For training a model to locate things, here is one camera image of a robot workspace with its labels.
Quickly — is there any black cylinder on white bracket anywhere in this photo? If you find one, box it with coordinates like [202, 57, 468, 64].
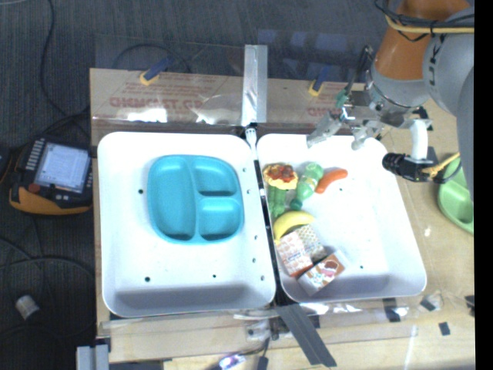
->
[381, 118, 434, 183]

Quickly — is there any brown cardboard board red print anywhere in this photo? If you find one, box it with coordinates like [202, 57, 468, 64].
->
[89, 67, 475, 364]

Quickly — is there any yellow banana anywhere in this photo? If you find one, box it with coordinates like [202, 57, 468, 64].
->
[272, 210, 316, 242]

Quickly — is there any green plastic bottle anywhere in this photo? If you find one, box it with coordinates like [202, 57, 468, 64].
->
[289, 161, 324, 211]

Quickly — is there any orange carton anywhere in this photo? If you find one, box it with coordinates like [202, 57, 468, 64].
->
[275, 230, 314, 278]

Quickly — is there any toy pizza slice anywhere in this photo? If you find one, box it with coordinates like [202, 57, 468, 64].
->
[263, 163, 300, 190]

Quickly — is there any white green patterned carton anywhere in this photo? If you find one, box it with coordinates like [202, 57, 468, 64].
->
[295, 224, 327, 261]

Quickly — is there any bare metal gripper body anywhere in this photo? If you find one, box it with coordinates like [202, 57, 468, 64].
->
[338, 89, 418, 130]

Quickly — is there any orange toy sausage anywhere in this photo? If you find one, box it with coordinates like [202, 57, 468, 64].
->
[314, 167, 349, 194]

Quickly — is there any green toy vegetable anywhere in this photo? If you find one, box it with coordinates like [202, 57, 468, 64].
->
[267, 185, 288, 219]

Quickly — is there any blue divided plate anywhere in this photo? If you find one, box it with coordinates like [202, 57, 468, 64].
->
[146, 154, 244, 245]

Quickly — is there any white plastic tray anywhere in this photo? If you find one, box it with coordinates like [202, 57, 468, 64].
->
[96, 131, 277, 318]
[256, 133, 428, 304]

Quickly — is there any thin black and white rod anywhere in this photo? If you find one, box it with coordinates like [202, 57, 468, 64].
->
[244, 126, 287, 308]

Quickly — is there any small grey can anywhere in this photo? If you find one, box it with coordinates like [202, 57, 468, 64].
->
[15, 294, 41, 321]

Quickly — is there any white and brown carton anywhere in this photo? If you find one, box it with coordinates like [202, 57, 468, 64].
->
[297, 253, 347, 296]

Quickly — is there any green divided plate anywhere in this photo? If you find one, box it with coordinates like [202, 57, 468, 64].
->
[437, 156, 475, 235]

